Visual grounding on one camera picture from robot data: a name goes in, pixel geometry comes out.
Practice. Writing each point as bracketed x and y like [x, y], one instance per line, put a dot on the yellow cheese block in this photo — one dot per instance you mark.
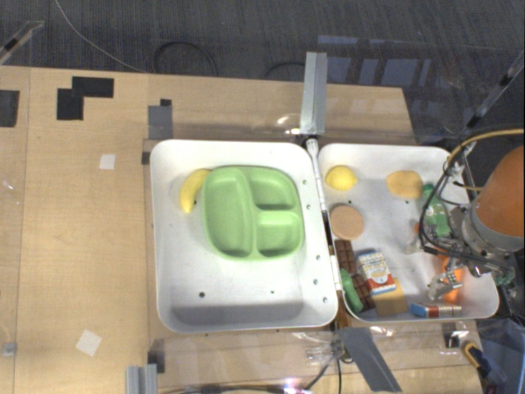
[389, 300]

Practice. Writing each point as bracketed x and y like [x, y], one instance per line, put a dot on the pale wood board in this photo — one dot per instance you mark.
[246, 109]

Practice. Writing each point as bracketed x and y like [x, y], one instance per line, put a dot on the white plastic tray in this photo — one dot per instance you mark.
[381, 220]
[242, 294]

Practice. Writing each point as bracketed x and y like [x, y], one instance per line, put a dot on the orange carrot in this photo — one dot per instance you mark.
[451, 296]

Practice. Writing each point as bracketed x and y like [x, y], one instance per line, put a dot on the green pea pod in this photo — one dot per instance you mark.
[352, 294]

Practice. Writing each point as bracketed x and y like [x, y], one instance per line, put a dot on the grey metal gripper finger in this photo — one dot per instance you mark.
[438, 286]
[454, 279]

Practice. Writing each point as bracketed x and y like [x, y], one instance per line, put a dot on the brown chocolate bar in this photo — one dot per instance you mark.
[364, 291]
[345, 257]

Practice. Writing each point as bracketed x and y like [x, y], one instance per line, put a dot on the yellow banana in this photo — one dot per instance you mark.
[189, 191]

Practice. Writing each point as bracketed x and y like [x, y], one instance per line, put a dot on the green divided plate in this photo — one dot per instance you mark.
[229, 216]

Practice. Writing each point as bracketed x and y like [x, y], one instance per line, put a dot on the yellow lemon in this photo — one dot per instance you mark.
[340, 178]

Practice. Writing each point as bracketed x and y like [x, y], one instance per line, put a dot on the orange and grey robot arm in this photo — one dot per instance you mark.
[506, 195]

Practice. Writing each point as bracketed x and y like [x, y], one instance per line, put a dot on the tan round biscuit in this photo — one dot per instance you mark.
[346, 222]

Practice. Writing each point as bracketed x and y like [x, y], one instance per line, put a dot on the blue red white packet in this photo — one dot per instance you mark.
[435, 310]

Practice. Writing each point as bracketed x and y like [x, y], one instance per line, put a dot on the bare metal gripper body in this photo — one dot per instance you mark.
[484, 263]

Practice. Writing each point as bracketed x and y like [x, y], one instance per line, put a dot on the white and orange carton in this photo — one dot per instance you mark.
[375, 273]

